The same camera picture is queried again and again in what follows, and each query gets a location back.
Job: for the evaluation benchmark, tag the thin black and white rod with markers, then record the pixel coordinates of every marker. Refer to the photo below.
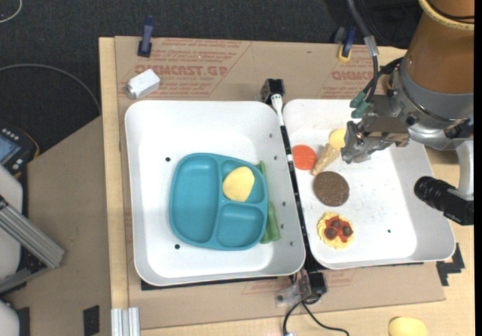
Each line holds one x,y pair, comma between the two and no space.
290,155

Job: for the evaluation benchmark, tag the brown round biscuit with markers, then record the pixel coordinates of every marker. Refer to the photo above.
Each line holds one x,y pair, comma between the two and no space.
331,188

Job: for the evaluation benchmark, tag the yellow ice cream cone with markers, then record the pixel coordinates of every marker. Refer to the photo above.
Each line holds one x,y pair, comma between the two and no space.
327,157

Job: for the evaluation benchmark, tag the small white carton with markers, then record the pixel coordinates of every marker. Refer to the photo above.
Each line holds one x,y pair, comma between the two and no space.
143,84

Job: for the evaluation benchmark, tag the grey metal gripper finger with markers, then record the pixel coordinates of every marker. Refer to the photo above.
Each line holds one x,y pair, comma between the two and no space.
351,144
374,148

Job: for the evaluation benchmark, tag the green bean pod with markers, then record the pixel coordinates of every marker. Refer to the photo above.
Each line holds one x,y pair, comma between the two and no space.
272,227

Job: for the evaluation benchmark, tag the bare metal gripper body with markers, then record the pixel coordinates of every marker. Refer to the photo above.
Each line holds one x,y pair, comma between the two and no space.
384,118

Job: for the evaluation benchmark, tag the yellow potato chip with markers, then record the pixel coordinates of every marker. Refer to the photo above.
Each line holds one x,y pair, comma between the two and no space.
238,184

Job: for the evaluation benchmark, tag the orange round slice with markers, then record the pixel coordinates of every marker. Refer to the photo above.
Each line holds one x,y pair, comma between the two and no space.
304,156

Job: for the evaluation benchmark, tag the yellow oval toy food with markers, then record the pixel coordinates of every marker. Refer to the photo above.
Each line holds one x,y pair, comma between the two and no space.
407,327

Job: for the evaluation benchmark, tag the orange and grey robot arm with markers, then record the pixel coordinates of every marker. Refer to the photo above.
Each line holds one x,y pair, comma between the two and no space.
440,52

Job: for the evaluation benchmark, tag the yellow pasta with meatballs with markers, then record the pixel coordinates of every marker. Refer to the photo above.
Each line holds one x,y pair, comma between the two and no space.
335,231

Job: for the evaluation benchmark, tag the blue divided plate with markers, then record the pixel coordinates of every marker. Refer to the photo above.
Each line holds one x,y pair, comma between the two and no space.
196,199

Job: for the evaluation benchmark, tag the brown cardboard board red print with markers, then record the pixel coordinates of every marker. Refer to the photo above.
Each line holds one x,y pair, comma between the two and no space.
226,63

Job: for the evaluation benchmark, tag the white plastic tray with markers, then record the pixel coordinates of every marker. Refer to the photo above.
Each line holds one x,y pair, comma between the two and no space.
388,199
158,131

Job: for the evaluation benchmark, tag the black cylinder on white bracket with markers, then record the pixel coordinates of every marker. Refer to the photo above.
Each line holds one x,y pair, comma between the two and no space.
444,199

